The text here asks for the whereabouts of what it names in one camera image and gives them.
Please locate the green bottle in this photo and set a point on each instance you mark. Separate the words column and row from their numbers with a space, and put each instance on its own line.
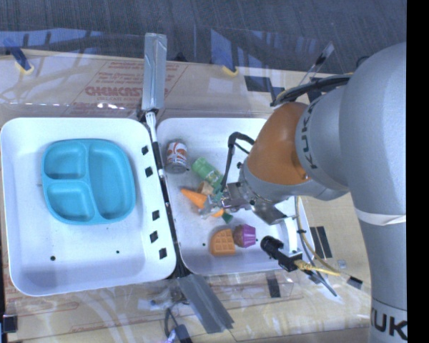
column 204, row 168

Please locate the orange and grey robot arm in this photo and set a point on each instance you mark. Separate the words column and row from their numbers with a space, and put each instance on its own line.
column 361, row 148

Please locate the purple cupcake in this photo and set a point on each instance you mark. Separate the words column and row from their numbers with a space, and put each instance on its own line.
column 245, row 235

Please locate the white plastic tray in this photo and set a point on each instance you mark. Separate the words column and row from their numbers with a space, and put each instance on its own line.
column 196, row 238
column 93, row 263

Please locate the brown cardboard board red print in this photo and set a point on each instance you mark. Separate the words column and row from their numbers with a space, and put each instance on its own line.
column 207, row 84

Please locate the blue divided plate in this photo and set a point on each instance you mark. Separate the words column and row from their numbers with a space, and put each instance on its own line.
column 109, row 177

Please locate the orange and white can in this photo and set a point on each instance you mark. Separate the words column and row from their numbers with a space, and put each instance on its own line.
column 177, row 157

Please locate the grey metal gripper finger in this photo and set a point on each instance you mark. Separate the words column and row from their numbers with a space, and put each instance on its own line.
column 224, row 202
column 206, row 207

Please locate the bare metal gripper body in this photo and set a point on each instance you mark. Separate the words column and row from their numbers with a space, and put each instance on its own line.
column 241, row 195

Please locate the tan cube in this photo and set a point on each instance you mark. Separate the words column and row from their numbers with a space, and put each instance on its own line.
column 206, row 188

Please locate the orange carrot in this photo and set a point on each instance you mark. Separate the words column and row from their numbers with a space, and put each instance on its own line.
column 196, row 198

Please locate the black cylinder on white bracket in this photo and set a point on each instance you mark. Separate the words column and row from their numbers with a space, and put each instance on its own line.
column 276, row 250

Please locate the orange waffle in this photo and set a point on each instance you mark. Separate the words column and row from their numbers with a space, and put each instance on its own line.
column 222, row 243

